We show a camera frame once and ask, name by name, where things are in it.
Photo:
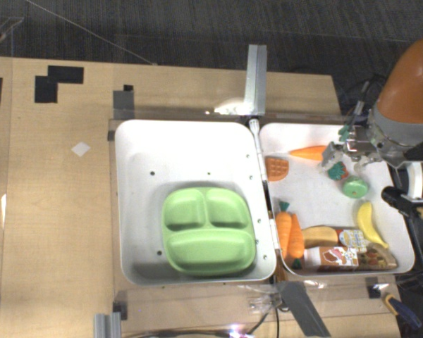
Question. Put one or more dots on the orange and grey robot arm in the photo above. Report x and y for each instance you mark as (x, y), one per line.
(405, 93)

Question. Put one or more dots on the white carton with brown print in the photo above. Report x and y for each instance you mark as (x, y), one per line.
(333, 258)

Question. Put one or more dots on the green doughnut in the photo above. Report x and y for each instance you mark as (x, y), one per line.
(354, 187)

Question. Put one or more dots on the orange carrot with green top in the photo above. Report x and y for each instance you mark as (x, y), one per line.
(295, 241)
(283, 229)

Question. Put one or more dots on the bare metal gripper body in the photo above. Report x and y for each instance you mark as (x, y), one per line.
(360, 147)

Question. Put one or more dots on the orange waffle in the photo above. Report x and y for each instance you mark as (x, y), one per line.
(276, 168)

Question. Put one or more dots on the orange and white packet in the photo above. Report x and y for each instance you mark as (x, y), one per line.
(353, 238)

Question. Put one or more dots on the black cylinder on white bracket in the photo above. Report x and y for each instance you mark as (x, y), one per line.
(405, 200)

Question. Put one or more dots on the yellow banana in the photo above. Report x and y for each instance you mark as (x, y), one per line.
(367, 224)

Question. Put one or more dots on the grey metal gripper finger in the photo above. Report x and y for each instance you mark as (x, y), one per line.
(361, 164)
(331, 154)

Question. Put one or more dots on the red strawberry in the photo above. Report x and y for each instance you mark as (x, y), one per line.
(337, 171)

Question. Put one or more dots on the white plastic tray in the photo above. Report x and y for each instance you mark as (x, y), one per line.
(313, 195)
(144, 195)

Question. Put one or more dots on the green divided plate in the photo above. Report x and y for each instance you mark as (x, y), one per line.
(208, 238)

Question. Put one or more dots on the brown pizza slice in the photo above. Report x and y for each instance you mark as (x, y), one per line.
(377, 259)

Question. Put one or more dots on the tan bread loaf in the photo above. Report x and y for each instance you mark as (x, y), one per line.
(319, 237)

